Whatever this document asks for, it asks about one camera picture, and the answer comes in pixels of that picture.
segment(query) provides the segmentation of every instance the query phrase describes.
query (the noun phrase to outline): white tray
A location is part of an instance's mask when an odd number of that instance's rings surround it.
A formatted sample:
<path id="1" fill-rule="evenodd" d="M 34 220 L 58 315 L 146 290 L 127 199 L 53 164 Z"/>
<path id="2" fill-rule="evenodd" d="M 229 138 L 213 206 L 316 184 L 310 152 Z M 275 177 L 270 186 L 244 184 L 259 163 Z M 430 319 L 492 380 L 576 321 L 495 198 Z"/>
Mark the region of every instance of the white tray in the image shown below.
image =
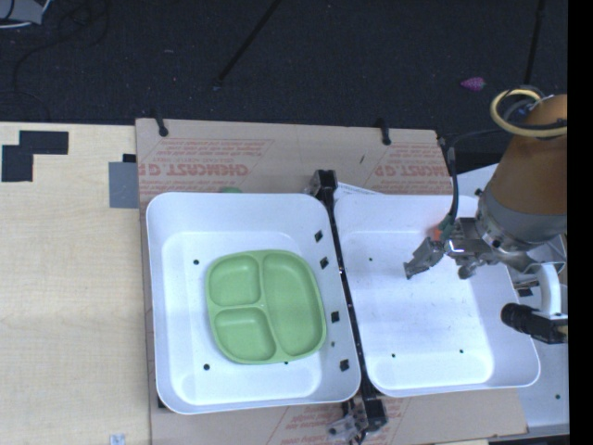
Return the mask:
<path id="1" fill-rule="evenodd" d="M 500 320 L 518 302 L 504 265 L 460 280 L 445 257 L 406 278 L 403 263 L 450 204 L 449 196 L 348 195 L 335 206 L 369 378 L 388 396 L 523 387 L 539 376 L 532 338 Z M 473 217 L 476 206 L 461 197 L 459 216 Z"/>
<path id="2" fill-rule="evenodd" d="M 146 222 L 157 389 L 168 408 L 210 413 L 347 401 L 357 392 L 358 356 L 321 202 L 300 194 L 166 193 L 150 202 Z M 216 346 L 204 291 L 207 268 L 224 255 L 258 249 L 294 252 L 316 276 L 327 336 L 307 358 L 241 364 Z M 339 321 L 332 321 L 333 312 Z"/>

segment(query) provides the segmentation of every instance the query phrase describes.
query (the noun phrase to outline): red object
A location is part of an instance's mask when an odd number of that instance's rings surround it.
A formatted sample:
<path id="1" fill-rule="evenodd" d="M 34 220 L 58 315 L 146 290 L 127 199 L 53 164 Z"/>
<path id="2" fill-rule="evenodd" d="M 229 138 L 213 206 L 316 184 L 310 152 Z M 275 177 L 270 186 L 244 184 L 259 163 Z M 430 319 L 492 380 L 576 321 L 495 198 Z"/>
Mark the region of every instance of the red object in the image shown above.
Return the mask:
<path id="1" fill-rule="evenodd" d="M 464 87 L 465 89 L 469 89 L 470 91 L 474 91 L 475 93 L 477 93 L 478 91 L 484 89 L 486 81 L 484 81 L 484 78 L 475 77 L 466 79 L 465 81 L 461 81 L 460 84 L 461 87 Z"/>

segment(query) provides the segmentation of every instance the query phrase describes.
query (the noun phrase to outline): brown cylinder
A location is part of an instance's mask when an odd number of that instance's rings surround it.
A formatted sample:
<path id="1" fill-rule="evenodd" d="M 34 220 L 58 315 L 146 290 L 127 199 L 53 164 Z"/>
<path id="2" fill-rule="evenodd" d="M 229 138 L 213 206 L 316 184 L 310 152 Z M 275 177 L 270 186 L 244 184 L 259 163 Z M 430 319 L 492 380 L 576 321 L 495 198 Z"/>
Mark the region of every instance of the brown cylinder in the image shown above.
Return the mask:
<path id="1" fill-rule="evenodd" d="M 567 96 L 540 101 L 524 123 L 544 125 L 567 120 Z M 527 214 L 563 215 L 567 211 L 567 135 L 532 138 L 514 135 L 490 180 L 504 207 Z"/>

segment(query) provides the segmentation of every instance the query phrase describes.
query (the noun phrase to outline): robotic arm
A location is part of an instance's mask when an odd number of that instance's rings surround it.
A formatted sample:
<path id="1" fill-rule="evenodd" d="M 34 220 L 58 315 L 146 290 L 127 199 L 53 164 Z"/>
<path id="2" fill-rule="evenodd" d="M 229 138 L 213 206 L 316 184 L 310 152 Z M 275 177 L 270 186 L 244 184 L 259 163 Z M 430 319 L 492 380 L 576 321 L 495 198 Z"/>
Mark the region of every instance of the robotic arm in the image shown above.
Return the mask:
<path id="1" fill-rule="evenodd" d="M 517 96 L 520 102 L 501 116 L 501 103 Z M 511 121 L 517 108 L 528 112 L 521 122 Z M 502 262 L 511 276 L 534 276 L 542 293 L 540 309 L 508 304 L 502 321 L 546 343 L 567 342 L 568 316 L 561 313 L 558 278 L 564 261 L 533 254 L 567 232 L 567 96 L 543 96 L 532 88 L 505 91 L 492 101 L 490 115 L 513 138 L 479 195 L 475 217 L 457 218 L 455 153 L 452 144 L 445 145 L 454 188 L 451 210 L 438 226 L 438 239 L 426 237 L 404 263 L 406 276 L 428 270 L 444 256 L 460 266 L 460 278 Z"/>

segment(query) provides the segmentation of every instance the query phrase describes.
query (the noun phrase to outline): green plate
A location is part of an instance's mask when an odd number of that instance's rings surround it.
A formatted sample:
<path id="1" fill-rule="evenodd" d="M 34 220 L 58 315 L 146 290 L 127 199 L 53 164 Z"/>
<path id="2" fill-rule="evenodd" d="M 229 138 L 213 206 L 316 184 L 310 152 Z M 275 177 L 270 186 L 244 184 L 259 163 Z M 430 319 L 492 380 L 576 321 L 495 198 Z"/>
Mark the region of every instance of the green plate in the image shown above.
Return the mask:
<path id="1" fill-rule="evenodd" d="M 253 250 L 215 260 L 206 274 L 216 343 L 232 361 L 289 362 L 325 340 L 322 299 L 309 264 L 286 250 Z"/>

